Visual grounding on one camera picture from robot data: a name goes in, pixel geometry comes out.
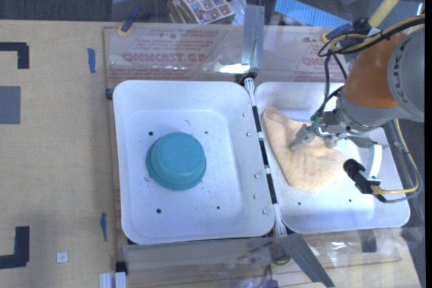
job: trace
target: table surface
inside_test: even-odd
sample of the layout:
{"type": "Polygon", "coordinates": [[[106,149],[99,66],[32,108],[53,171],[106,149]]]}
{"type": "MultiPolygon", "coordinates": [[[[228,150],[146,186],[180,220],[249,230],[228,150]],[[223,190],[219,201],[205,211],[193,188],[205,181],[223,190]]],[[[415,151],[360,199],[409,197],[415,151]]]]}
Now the table surface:
{"type": "MultiPolygon", "coordinates": [[[[0,125],[0,255],[14,251],[15,228],[30,227],[26,267],[0,270],[2,287],[97,287],[117,260],[109,100],[103,29],[112,22],[0,21],[3,42],[27,42],[30,68],[0,52],[0,85],[20,86],[19,125],[0,125]],[[92,73],[88,49],[95,51],[92,73]],[[107,238],[101,229],[106,214],[107,238]],[[68,261],[57,263],[58,252],[68,261]]],[[[400,259],[331,268],[337,287],[420,287],[408,246],[400,259]]],[[[275,268],[280,287],[323,287],[303,272],[275,268]]],[[[217,282],[176,287],[218,287],[217,282]]]]}

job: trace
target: blue round lid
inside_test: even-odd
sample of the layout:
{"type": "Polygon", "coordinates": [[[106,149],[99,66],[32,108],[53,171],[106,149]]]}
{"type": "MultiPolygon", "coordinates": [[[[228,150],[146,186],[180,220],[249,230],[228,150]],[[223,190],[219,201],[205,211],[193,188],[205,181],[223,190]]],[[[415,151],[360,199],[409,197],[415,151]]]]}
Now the blue round lid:
{"type": "Polygon", "coordinates": [[[183,132],[160,137],[147,152],[150,176],[171,190],[193,188],[204,176],[206,158],[198,140],[183,132]]]}

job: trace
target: teal round object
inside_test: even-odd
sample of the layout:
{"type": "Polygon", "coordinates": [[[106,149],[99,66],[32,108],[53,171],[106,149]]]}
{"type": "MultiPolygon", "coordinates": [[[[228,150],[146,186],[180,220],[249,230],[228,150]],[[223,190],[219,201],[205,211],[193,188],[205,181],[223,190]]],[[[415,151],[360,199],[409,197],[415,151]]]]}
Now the teal round object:
{"type": "Polygon", "coordinates": [[[150,176],[163,187],[187,190],[203,179],[207,161],[198,140],[183,132],[173,132],[152,144],[146,164],[150,176]]]}

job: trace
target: tan fabric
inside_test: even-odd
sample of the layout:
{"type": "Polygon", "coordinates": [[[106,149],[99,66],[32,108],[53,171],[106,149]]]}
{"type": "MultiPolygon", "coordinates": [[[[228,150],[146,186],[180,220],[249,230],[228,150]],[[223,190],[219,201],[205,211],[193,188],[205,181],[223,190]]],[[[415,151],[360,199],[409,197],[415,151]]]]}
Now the tan fabric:
{"type": "Polygon", "coordinates": [[[263,117],[273,153],[293,188],[315,192],[346,175],[343,164],[348,158],[336,149],[328,149],[322,138],[315,138],[295,152],[290,150],[290,143],[304,123],[274,107],[267,108],[263,117]]]}

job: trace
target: black corner marker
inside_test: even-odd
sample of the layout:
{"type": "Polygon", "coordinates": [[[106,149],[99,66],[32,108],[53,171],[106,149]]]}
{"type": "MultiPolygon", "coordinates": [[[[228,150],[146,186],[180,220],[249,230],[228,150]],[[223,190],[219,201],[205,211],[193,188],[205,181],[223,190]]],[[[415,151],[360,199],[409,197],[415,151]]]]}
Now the black corner marker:
{"type": "Polygon", "coordinates": [[[20,268],[30,260],[30,227],[15,228],[13,254],[0,256],[0,269],[20,268]]]}
{"type": "Polygon", "coordinates": [[[25,42],[0,42],[0,51],[14,52],[18,56],[18,69],[30,68],[30,49],[25,42]]]}

